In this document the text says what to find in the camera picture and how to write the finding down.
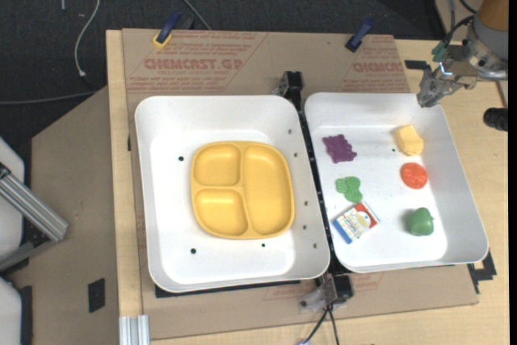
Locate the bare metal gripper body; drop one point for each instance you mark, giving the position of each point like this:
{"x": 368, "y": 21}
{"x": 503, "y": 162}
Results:
{"x": 482, "y": 62}

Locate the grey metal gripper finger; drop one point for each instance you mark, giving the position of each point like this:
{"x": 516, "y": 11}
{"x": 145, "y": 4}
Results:
{"x": 426, "y": 91}
{"x": 446, "y": 88}

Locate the yellow corn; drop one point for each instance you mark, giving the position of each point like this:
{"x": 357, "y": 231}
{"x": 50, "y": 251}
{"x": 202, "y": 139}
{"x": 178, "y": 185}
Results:
{"x": 409, "y": 140}

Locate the purple grapes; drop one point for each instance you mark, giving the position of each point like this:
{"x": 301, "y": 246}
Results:
{"x": 339, "y": 148}

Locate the white plastic tray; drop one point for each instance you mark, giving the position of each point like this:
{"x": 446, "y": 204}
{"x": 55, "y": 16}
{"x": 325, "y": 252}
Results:
{"x": 383, "y": 206}
{"x": 169, "y": 182}

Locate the green broccoli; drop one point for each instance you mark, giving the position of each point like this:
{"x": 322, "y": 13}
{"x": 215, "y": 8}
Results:
{"x": 350, "y": 190}

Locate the green pepper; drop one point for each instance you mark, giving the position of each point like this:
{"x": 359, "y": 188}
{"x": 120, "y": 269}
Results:
{"x": 420, "y": 222}

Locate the thin black rod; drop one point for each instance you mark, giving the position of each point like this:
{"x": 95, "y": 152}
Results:
{"x": 314, "y": 173}

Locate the white red blue carton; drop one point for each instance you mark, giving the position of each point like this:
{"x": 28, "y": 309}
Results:
{"x": 355, "y": 223}

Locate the brown cardboard board red print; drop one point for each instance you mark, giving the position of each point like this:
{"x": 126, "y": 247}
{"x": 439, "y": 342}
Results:
{"x": 242, "y": 64}

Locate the yellow divided plate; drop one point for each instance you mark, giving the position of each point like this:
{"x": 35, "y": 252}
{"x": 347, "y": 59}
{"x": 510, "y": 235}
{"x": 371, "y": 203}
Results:
{"x": 262, "y": 190}

